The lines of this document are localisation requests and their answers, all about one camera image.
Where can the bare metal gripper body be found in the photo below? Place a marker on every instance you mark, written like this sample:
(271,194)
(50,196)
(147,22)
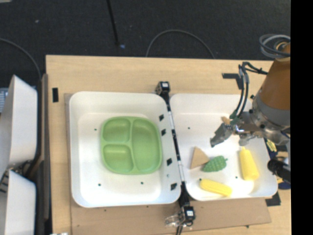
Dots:
(259,128)

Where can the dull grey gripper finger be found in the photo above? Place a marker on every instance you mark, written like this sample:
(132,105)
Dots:
(220,134)

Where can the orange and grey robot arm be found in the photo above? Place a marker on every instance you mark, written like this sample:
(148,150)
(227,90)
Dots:
(277,89)

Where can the white plastic tray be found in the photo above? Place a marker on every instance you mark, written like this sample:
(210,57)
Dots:
(203,121)
(122,190)

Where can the green grapes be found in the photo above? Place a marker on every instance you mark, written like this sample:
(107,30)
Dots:
(215,165)

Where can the brown triangular bread slice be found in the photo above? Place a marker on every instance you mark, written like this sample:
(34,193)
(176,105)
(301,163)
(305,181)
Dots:
(197,158)

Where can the yellow squeeze bottle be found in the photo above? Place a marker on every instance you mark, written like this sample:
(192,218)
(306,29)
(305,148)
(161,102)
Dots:
(248,164)

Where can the thin black and white rod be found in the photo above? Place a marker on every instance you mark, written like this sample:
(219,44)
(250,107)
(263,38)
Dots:
(174,136)

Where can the yellow corn cob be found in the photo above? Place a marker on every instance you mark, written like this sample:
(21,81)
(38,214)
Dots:
(216,187)

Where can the green divided plate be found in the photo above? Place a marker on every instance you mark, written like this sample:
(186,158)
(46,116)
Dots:
(144,146)

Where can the black cylinder on white bracket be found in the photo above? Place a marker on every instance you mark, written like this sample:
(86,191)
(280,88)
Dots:
(278,168)

